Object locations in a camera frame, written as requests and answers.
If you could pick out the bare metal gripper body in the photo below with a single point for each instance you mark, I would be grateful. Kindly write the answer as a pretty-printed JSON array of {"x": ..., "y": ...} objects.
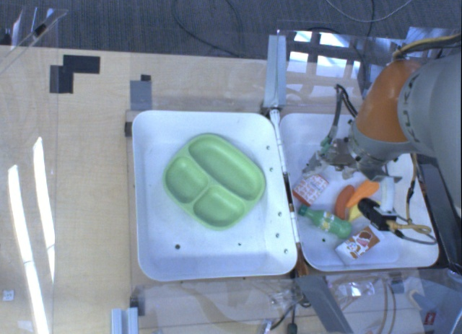
[{"x": 339, "y": 153}]

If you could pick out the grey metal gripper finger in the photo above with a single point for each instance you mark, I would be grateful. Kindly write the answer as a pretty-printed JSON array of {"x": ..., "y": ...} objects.
[
  {"x": 313, "y": 163},
  {"x": 349, "y": 172}
]

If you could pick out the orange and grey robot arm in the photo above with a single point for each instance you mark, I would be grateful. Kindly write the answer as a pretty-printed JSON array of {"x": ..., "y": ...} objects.
[{"x": 408, "y": 109}]

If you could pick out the orange carrot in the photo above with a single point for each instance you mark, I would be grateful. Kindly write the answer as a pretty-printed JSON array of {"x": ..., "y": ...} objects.
[{"x": 364, "y": 192}]

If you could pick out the orange and white packet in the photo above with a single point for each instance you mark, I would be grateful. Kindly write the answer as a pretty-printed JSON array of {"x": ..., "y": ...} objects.
[{"x": 310, "y": 188}]

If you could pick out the thin black and white rod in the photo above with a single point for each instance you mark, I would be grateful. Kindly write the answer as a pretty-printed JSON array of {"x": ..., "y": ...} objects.
[{"x": 281, "y": 145}]

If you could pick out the yellow banana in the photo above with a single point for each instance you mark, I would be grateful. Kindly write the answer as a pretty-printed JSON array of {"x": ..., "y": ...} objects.
[{"x": 355, "y": 213}]

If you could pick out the green plastic bottle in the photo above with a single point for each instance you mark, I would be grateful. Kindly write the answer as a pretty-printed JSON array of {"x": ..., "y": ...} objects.
[{"x": 328, "y": 221}]

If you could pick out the brown and white carton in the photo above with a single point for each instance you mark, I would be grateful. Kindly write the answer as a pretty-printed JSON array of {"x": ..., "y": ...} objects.
[{"x": 359, "y": 244}]

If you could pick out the white plastic tray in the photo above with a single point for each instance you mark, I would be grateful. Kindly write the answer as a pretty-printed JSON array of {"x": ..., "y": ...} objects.
[
  {"x": 397, "y": 253},
  {"x": 216, "y": 253}
]

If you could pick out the green divided plate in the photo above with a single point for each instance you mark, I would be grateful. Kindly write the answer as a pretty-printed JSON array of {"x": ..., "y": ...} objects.
[{"x": 216, "y": 181}]

